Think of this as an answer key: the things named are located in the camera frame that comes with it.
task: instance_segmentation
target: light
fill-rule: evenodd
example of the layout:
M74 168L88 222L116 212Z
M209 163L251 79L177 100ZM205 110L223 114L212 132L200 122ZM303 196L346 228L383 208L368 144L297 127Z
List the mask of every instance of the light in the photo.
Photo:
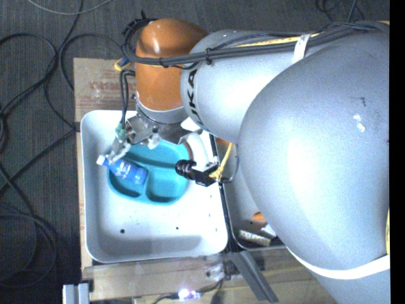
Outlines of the light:
M199 298L201 298L200 292L189 291L187 288L183 288L180 291L178 291L178 299L180 301L196 300Z

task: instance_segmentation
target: white tray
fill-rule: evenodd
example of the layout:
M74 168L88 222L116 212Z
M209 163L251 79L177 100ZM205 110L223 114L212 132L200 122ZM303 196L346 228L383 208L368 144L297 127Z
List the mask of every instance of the white tray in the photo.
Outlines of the white tray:
M116 263L221 252L228 234L218 184L203 187L189 181L184 195L167 206L126 199L109 188L106 169L96 160L109 152L121 115L95 110L81 123L85 233L91 257ZM127 112L127 118L134 115ZM183 127L197 129L190 119ZM187 142L197 163L212 160L207 132L192 134Z

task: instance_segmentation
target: plastic bottle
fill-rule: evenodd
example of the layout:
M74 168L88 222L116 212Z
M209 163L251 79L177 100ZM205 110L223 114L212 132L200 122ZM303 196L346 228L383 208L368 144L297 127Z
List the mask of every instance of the plastic bottle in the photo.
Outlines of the plastic bottle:
M104 155L100 155L97 159L97 164L108 167L117 177L132 181L134 184L138 185L143 184L147 176L146 169L123 159L119 159L112 164Z

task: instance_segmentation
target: blue plastic container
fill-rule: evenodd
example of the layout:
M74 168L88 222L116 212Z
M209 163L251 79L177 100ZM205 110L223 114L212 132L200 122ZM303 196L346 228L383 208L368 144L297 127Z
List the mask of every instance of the blue plastic container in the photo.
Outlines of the blue plastic container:
M144 183L134 184L107 170L109 187L117 195L130 200L170 205L183 196L187 187L188 180L175 171L176 163L183 159L190 159L189 150L183 144L175 145L161 140L154 149L133 145L123 160L147 171Z

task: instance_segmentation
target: white strap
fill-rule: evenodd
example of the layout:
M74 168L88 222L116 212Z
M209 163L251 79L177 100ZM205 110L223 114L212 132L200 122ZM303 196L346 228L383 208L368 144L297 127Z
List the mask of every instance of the white strap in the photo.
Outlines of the white strap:
M299 37L294 48L294 56L292 58L293 63L296 63L305 57L306 43L310 37L311 34L304 34Z
M359 279L390 269L390 255L382 256L381 258L378 258L372 262L366 263L365 265L362 265L357 268L347 270L330 270L311 265L310 263L305 262L303 259L293 254L293 252L291 252L291 254L303 266L313 271L315 274L333 279L344 279L344 280Z

